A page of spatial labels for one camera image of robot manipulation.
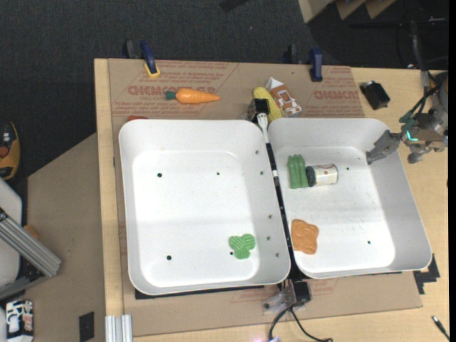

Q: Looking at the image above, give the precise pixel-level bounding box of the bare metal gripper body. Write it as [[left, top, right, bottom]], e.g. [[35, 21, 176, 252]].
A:
[[415, 108, 449, 145]]

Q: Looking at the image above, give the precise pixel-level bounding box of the small black box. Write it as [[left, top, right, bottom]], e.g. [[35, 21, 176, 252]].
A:
[[358, 80, 391, 111]]

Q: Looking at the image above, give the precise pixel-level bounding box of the white can with dark lid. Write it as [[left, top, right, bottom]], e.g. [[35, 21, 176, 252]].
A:
[[305, 162, 339, 188]]

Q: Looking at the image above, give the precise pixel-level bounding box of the white plastic tray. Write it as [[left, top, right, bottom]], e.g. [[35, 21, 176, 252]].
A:
[[266, 117, 433, 280], [118, 118, 292, 296]]

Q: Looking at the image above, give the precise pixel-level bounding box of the green asparagus bundle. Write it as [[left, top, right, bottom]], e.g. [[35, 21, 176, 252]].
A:
[[286, 154, 310, 190]]

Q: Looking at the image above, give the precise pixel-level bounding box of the white and brown carton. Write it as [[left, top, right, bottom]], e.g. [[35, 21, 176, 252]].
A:
[[266, 76, 304, 118]]

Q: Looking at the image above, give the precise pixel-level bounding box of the thin black and white rod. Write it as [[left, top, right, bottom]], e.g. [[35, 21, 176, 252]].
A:
[[256, 113, 297, 281]]

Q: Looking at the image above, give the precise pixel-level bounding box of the orange biscuit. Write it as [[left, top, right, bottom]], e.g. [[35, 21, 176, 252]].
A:
[[290, 218, 320, 256]]

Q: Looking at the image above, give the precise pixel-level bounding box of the yellow corn cob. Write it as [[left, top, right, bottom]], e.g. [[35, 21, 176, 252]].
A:
[[252, 86, 284, 123]]

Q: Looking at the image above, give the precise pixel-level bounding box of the green broccoli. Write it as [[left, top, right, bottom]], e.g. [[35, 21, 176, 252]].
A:
[[228, 233, 257, 261]]

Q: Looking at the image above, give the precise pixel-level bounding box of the orange carrot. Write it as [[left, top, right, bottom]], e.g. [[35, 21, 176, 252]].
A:
[[165, 87, 222, 105]]

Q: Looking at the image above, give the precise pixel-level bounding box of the brown cardboard board, red print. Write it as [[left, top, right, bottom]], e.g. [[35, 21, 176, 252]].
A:
[[108, 58, 425, 337]]

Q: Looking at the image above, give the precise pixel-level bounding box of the black and white carton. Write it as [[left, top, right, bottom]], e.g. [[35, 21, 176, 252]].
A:
[[4, 299, 35, 342]]

